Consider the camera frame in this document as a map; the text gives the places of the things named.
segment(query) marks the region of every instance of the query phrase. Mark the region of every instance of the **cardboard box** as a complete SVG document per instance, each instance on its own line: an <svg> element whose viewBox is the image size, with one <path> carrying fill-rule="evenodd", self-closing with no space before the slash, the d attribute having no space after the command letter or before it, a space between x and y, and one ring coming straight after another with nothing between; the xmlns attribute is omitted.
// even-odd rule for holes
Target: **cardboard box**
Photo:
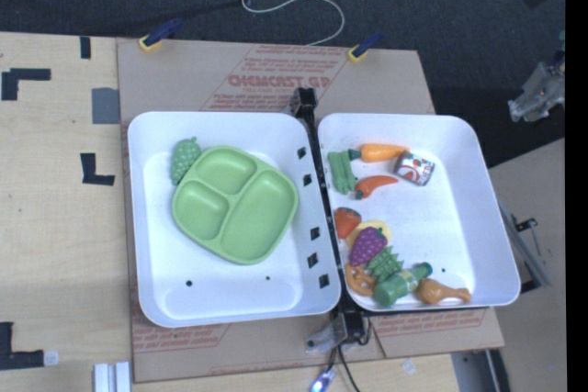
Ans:
<svg viewBox="0 0 588 392"><path fill-rule="evenodd" d="M166 40L152 53L118 40L119 92L130 268L135 382L325 364L305 337L331 316L165 329L141 312L130 201L126 130L147 111L284 111L297 87L315 89L317 120L336 112L434 114L415 51L371 50L360 63L346 49ZM495 348L503 337L492 308L372 318L374 335L349 361Z"/></svg>

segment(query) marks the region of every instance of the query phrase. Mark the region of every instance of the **tin can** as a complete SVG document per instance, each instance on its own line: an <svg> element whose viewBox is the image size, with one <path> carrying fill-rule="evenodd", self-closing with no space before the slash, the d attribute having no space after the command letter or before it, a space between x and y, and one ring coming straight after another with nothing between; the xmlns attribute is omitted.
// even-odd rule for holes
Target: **tin can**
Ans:
<svg viewBox="0 0 588 392"><path fill-rule="evenodd" d="M394 173L419 186L424 186L431 178L435 163L404 151L394 166Z"/></svg>

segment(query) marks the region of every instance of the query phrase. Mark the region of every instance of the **blue clamp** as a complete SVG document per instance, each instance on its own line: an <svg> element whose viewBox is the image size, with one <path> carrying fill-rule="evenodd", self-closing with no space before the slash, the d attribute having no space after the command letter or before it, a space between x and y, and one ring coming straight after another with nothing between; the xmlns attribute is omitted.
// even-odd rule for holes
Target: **blue clamp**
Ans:
<svg viewBox="0 0 588 392"><path fill-rule="evenodd" d="M347 59L351 62L360 62L362 59L366 57L368 49L373 48L373 46L382 38L384 38L384 35L382 33L374 33L368 39L360 42L359 44L351 48L347 52Z"/></svg>
<svg viewBox="0 0 588 392"><path fill-rule="evenodd" d="M182 27L182 19L175 18L173 20L166 21L151 33L143 38L139 39L139 46L145 52L150 52L159 46L161 46L161 40L170 38Z"/></svg>

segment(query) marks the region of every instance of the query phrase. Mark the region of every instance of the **wooden table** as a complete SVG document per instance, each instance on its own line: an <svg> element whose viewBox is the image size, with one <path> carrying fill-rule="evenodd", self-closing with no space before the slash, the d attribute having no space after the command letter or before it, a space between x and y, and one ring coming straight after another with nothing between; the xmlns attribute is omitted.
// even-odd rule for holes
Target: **wooden table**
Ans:
<svg viewBox="0 0 588 392"><path fill-rule="evenodd" d="M131 361L119 124L93 124L91 93L118 88L116 40L0 33L0 71L51 69L0 101L0 322L13 351L54 350L59 364L0 371L1 390L92 390L94 364ZM110 185L84 185L80 155ZM458 391L448 354L351 364L361 390ZM133 385L133 390L308 390L319 367ZM330 390L352 387L342 367Z"/></svg>

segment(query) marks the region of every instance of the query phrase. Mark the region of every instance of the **toy pretzel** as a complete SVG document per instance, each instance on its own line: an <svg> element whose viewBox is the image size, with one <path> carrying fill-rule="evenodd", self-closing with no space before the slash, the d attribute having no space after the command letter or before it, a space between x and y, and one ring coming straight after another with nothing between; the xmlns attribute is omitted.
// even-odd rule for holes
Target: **toy pretzel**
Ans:
<svg viewBox="0 0 588 392"><path fill-rule="evenodd" d="M373 296L376 279L367 274L361 266L345 265L345 280L354 291L362 296Z"/></svg>

